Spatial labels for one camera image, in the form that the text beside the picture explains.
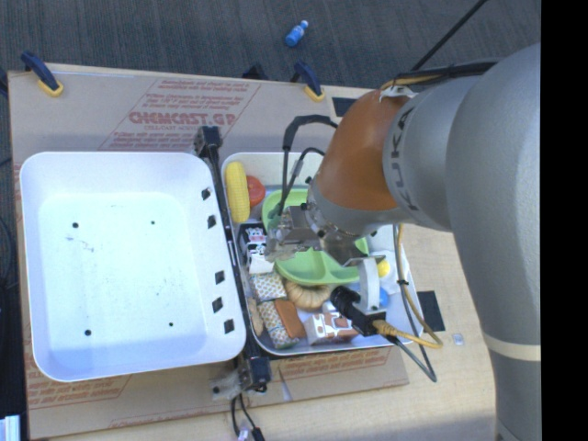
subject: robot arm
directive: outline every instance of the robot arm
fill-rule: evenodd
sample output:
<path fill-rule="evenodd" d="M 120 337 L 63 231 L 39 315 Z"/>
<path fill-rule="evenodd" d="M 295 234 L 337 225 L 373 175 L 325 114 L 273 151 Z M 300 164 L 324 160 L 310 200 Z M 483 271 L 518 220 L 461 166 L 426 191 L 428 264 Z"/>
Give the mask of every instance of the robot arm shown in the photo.
<path fill-rule="evenodd" d="M 491 355 L 496 439 L 507 441 L 541 439 L 539 71 L 536 45 L 413 98 L 362 96 L 293 211 L 344 266 L 382 224 L 454 233 Z M 288 225 L 278 246 L 287 238 Z"/>

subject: green plate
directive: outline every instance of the green plate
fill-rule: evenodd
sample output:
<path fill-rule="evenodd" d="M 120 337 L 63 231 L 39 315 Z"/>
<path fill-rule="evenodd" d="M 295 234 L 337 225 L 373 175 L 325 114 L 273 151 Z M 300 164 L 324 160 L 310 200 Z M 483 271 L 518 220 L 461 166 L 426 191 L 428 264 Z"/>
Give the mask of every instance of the green plate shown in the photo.
<path fill-rule="evenodd" d="M 287 206 L 299 206 L 306 201 L 306 189 L 292 189 L 286 198 Z M 281 189 L 274 191 L 264 200 L 262 221 L 267 230 L 267 215 L 282 197 Z M 368 253 L 365 239 L 356 242 L 357 248 Z M 325 252 L 317 252 L 312 248 L 306 252 L 296 252 L 289 260 L 276 260 L 276 271 L 291 281 L 301 285 L 312 286 L 321 284 L 347 284 L 359 280 L 356 266 L 342 267 Z"/>

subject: gray carpet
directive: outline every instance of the gray carpet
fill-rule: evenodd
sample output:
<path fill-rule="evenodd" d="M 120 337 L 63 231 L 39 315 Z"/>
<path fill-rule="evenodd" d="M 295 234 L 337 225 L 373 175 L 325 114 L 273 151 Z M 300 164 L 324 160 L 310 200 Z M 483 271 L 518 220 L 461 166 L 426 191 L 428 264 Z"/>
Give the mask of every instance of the gray carpet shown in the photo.
<path fill-rule="evenodd" d="M 326 85 L 378 87 L 406 72 L 478 0 L 0 0 L 0 66 L 20 53 L 48 62 L 240 77 L 258 62 L 288 81 L 297 59 Z M 284 36 L 310 27 L 294 49 Z M 540 41 L 541 0 L 490 0 L 424 68 L 499 58 Z M 9 158 L 8 104 L 0 98 L 0 162 Z M 0 217 L 14 241 L 10 163 L 0 165 Z M 17 266 L 0 233 L 6 344 L 0 418 L 23 413 Z"/>

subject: blue bottle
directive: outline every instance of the blue bottle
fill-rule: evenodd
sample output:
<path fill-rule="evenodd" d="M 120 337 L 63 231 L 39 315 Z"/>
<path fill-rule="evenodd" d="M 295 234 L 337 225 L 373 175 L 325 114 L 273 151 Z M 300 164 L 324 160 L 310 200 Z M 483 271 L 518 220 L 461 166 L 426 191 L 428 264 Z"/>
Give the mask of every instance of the blue bottle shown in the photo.
<path fill-rule="evenodd" d="M 296 46 L 299 41 L 304 36 L 304 29 L 309 26 L 309 22 L 306 19 L 303 19 L 299 25 L 296 25 L 292 30 L 288 33 L 285 38 L 285 42 L 289 47 L 293 48 Z"/>

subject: white band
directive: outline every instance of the white band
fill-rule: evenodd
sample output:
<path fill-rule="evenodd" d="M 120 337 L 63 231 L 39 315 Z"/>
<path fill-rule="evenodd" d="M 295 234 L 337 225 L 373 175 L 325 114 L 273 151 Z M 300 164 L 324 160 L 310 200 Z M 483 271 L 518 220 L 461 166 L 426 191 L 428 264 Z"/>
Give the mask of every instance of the white band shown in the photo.
<path fill-rule="evenodd" d="M 519 345 L 498 340 L 487 334 L 483 336 L 488 348 L 499 355 L 523 361 L 541 361 L 541 345 Z"/>

